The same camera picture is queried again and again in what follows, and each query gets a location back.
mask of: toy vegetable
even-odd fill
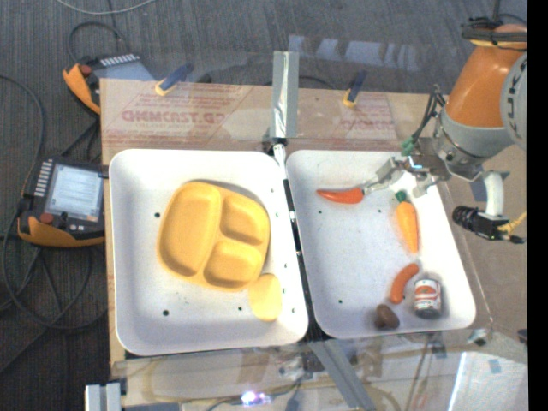
[[[411,253],[419,251],[419,225],[417,223],[417,212],[414,205],[407,200],[405,191],[396,193],[399,204],[396,208],[397,223],[402,232],[403,238]]]

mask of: yellow oval object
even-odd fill
[[[248,299],[258,319],[274,321],[282,311],[282,285],[274,274],[262,274],[249,287]]]
[[[156,252],[178,277],[238,291],[259,277],[270,229],[265,208],[255,200],[210,183],[188,182],[165,209]]]

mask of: dark floor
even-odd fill
[[[3,233],[37,149],[40,156],[62,152],[75,160],[99,160],[98,118],[71,95],[62,78],[77,58],[128,49],[160,73],[175,57],[203,63],[214,82],[264,84],[271,77],[268,70],[239,72],[238,54],[286,51],[300,37],[312,44],[363,41],[419,52],[418,72],[371,68],[368,90],[430,92],[436,83],[450,92],[473,48],[461,38],[462,24],[490,17],[496,0],[157,0],[129,10],[122,9],[146,0],[62,1],[0,0]],[[114,15],[92,14],[113,10]],[[500,13],[505,22],[526,21],[527,0],[501,0]],[[91,23],[71,35],[83,22]],[[116,27],[125,41],[115,41],[98,22]],[[313,79],[303,84],[313,86]],[[348,75],[334,74],[330,84],[345,89]],[[7,304],[5,277],[12,286],[20,284],[35,253],[8,236],[6,271],[0,277],[0,409],[83,409],[85,385],[109,379],[104,256],[100,247],[44,250],[33,262],[32,280],[18,298],[21,305]],[[74,305],[56,322],[73,298]]]

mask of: silver can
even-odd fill
[[[438,280],[423,278],[414,283],[414,313],[422,319],[441,316],[442,287]]]

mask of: orange carrot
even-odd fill
[[[406,200],[405,192],[401,190],[396,194],[396,198],[400,201],[396,208],[396,217],[403,239],[408,244],[411,253],[417,253],[419,251],[417,212],[414,205]]]
[[[400,272],[397,273],[394,282],[390,288],[390,301],[395,305],[403,301],[403,290],[405,290],[405,285],[408,284],[408,281],[412,276],[419,272],[419,266],[415,263],[409,264],[402,268]]]

